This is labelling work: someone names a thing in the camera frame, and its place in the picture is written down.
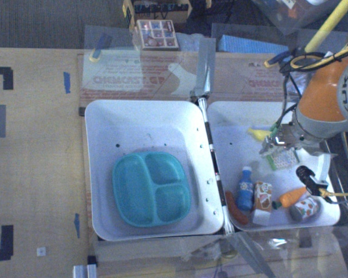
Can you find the yellow banana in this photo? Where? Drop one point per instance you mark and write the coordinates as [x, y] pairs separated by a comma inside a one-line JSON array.
[[259, 134]]

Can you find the white plastic tray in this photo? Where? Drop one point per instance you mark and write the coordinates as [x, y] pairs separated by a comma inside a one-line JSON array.
[[150, 126], [237, 143]]

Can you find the green divided plate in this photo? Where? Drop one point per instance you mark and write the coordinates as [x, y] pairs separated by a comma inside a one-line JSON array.
[[142, 190]]

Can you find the brown cardboard box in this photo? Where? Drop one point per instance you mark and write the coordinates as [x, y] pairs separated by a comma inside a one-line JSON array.
[[162, 1]]

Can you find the wooden grid box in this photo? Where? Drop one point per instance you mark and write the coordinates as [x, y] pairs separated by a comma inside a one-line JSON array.
[[158, 34]]

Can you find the blue foam block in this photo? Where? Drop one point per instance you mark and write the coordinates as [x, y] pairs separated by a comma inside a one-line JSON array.
[[249, 45]]

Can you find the red sausage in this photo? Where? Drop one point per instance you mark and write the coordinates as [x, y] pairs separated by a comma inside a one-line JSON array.
[[235, 208]]

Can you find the brown and white carton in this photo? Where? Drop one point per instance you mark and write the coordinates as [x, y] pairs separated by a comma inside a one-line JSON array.
[[262, 198]]

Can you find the white and green packet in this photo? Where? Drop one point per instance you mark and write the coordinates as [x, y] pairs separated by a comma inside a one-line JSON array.
[[284, 159]]

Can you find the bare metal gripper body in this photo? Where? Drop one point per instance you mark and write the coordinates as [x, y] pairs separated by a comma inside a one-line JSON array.
[[290, 136]]

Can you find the brown cardboard board red print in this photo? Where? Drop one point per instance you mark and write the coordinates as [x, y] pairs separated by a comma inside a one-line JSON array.
[[235, 74]]

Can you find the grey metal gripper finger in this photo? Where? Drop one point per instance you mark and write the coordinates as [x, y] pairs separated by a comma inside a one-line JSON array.
[[276, 148], [265, 148]]

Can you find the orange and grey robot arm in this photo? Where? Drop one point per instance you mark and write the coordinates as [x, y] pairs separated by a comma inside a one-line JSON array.
[[322, 97]]

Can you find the white can with red print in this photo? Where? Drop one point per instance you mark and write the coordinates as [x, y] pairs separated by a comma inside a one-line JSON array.
[[306, 208]]

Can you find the orange carrot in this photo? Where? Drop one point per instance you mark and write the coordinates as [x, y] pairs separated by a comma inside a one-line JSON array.
[[293, 198]]

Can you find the blue bottle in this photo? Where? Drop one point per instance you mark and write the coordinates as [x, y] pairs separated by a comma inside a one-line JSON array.
[[245, 193]]

